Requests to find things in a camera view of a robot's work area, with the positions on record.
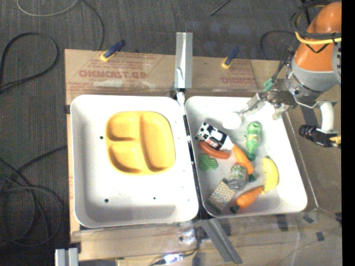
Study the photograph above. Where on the green plastic bottle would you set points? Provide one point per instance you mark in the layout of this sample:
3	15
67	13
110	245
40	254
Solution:
253	140

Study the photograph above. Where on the brown cardboard board red print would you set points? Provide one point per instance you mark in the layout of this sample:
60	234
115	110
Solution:
116	73

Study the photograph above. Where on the yellow divided plate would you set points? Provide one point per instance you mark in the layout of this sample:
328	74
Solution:
155	143

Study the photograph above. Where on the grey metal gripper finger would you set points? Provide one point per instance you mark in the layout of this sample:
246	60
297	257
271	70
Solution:
280	110
255	102

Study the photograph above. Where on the red sausage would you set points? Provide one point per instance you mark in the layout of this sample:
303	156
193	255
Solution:
215	153

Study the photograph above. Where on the white plastic tray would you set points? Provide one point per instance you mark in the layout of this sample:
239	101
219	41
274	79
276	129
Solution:
91	162
283	148

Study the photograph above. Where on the yellow banana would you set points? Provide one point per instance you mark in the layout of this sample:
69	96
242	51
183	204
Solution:
271	174

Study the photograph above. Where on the white egg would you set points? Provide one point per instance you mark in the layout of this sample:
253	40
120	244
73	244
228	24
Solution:
231	120

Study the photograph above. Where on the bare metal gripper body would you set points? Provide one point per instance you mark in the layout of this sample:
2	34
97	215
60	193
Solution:
283	96

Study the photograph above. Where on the black cylinder on white bracket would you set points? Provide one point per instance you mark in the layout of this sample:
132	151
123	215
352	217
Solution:
326	115

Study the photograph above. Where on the orange carrot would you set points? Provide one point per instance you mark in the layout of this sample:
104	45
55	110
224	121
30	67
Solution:
248	198
243	159

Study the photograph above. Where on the small green labelled can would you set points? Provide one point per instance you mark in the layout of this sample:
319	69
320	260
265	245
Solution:
238	176

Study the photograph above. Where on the black and white carton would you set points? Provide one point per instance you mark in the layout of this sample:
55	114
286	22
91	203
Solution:
212	135

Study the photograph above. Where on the patterned beige packet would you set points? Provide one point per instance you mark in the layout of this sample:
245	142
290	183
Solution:
222	195

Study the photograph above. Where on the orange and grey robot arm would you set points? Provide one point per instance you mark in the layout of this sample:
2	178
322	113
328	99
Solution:
316	54

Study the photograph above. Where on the green broccoli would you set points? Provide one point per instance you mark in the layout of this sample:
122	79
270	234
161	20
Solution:
207	162

